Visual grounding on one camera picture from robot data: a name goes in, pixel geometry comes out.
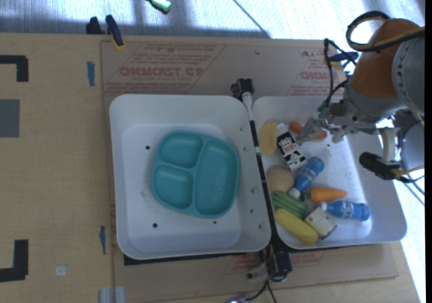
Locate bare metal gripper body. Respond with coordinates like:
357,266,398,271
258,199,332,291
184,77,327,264
323,101,379,136

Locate small orange carrot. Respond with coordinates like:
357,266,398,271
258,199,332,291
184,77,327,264
289,121,328,142

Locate white cow print carton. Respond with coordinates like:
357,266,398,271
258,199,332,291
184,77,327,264
276,131,308,172

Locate white plastic tray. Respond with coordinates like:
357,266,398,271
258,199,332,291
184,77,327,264
251,95,408,250
108,93,272,260

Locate yellow toy chip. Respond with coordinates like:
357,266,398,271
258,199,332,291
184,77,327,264
257,120,279,156

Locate blue bottle white cap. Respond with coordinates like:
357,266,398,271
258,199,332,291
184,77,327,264
288,156,326,200
320,200,372,223

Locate beige round bread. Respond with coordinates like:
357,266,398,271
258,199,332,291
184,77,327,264
265,165,296,194

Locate thin black and white rod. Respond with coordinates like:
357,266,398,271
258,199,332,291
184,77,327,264
240,91,281,252

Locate orange carrot green top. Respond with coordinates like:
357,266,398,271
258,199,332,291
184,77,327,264
301,186,348,204

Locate green bean pods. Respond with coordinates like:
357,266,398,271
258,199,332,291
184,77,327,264
271,190,309,221

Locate yellow corn cob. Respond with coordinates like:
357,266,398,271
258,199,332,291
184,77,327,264
273,207,319,246

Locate teal divided plate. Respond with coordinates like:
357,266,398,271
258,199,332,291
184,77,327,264
150,130,242,219

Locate brown cardboard board red print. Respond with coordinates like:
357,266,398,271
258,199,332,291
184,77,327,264
100,38,400,296

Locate small green bottle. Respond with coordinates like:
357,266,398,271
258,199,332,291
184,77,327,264
143,0,173,13

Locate black cylinder on white bracket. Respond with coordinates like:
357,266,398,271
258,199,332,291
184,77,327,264
358,126,402,182

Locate black block with thin wires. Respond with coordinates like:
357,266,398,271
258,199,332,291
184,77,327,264
230,78,255,99
269,249,294,276

